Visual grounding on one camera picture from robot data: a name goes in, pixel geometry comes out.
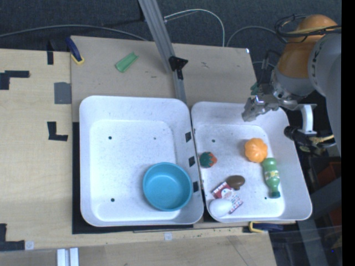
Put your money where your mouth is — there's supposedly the green plastic bottle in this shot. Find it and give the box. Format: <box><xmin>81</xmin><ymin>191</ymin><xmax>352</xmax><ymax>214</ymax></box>
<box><xmin>261</xmin><ymin>157</ymin><xmax>281</xmax><ymax>199</ymax></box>

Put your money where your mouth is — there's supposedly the black cylinder on white bracket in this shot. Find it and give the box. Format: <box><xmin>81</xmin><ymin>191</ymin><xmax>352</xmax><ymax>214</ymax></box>
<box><xmin>283</xmin><ymin>103</ymin><xmax>318</xmax><ymax>149</ymax></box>

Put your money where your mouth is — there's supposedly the white toy egg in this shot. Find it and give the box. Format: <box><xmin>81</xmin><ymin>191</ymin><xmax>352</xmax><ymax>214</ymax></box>
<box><xmin>209</xmin><ymin>198</ymin><xmax>232</xmax><ymax>218</ymax></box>

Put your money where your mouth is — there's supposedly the pale wood board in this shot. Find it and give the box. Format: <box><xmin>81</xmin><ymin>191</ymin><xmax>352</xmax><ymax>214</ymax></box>
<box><xmin>70</xmin><ymin>35</ymin><xmax>297</xmax><ymax>230</ymax></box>

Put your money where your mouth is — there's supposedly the orange toy pumpkin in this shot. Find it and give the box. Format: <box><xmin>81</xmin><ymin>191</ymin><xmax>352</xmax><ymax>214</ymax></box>
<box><xmin>244</xmin><ymin>137</ymin><xmax>269</xmax><ymax>164</ymax></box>

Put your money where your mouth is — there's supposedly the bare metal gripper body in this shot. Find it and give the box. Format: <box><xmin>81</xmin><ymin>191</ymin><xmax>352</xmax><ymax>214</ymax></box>
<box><xmin>255</xmin><ymin>86</ymin><xmax>302</xmax><ymax>114</ymax></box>

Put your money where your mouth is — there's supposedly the white plastic tray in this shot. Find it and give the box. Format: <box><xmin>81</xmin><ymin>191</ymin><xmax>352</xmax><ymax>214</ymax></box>
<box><xmin>79</xmin><ymin>95</ymin><xmax>205</xmax><ymax>228</ymax></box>
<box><xmin>190</xmin><ymin>101</ymin><xmax>313</xmax><ymax>223</ymax></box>

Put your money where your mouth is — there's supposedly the red and green toy strawberry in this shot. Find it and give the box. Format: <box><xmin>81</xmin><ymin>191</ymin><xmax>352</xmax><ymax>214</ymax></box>
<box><xmin>199</xmin><ymin>151</ymin><xmax>218</xmax><ymax>169</ymax></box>

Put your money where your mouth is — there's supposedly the blue bowl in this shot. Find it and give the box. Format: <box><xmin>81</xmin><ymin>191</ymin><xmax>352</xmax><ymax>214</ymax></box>
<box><xmin>142</xmin><ymin>162</ymin><xmax>193</xmax><ymax>212</ymax></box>

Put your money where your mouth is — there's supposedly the red and white carton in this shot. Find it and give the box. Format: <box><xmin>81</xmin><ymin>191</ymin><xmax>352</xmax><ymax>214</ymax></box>
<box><xmin>211</xmin><ymin>181</ymin><xmax>244</xmax><ymax>214</ymax></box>

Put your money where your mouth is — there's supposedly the brown toy mushroom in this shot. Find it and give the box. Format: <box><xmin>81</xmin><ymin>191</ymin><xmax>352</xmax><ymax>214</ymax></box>
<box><xmin>226</xmin><ymin>175</ymin><xmax>246</xmax><ymax>191</ymax></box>

